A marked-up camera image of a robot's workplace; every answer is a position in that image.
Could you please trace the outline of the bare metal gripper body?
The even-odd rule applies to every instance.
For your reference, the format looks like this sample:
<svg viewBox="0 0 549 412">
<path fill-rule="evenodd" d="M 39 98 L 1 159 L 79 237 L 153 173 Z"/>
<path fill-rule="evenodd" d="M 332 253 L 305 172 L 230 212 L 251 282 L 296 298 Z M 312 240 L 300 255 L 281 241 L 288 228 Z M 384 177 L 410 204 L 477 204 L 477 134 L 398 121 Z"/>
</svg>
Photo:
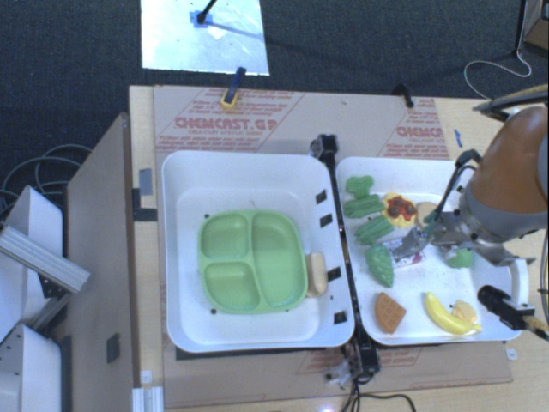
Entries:
<svg viewBox="0 0 549 412">
<path fill-rule="evenodd" d="M 476 252 L 504 251 L 505 241 L 488 231 L 472 216 L 459 210 L 442 212 L 435 220 L 433 245 L 468 248 Z"/>
</svg>

